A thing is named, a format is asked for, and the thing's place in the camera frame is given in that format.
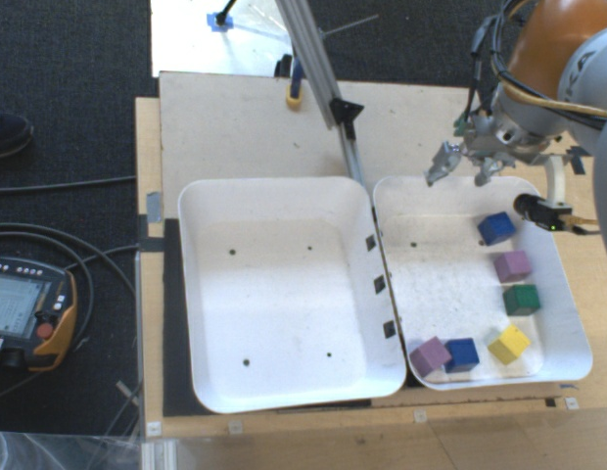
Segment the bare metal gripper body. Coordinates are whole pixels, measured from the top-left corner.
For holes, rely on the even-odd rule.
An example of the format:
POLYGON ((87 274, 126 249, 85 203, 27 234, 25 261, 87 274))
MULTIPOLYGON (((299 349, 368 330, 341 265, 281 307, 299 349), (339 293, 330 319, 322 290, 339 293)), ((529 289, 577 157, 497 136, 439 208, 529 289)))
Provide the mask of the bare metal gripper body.
POLYGON ((463 154, 473 161, 532 163, 549 147, 549 138, 528 132, 508 116, 460 117, 463 154))

